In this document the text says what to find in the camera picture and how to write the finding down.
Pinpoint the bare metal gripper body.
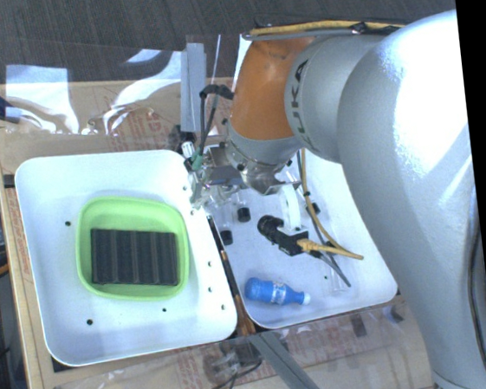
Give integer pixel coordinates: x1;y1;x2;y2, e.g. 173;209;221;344
199;134;303;204

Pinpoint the clear bottle with black cap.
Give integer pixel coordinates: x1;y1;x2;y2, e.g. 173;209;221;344
216;205;236;248
230;191;253;225

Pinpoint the green plastic bowl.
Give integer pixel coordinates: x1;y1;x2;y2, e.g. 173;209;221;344
68;186;196;310

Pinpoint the black ribbed block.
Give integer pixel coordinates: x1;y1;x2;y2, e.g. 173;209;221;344
85;218;183;296

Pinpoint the blue plastic bottle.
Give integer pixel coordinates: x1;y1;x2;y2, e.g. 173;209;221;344
241;270;314;314

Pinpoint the white plastic tray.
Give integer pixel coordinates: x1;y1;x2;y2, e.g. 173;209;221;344
198;146;403;338
11;137;242;373

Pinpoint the brown cardboard board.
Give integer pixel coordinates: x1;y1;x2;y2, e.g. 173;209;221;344
0;37;437;389

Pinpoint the black cylinder on white bracket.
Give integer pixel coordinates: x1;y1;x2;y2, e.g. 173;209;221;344
252;181;314;262

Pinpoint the black block with thin wires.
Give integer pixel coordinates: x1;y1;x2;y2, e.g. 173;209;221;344
233;339;264;368

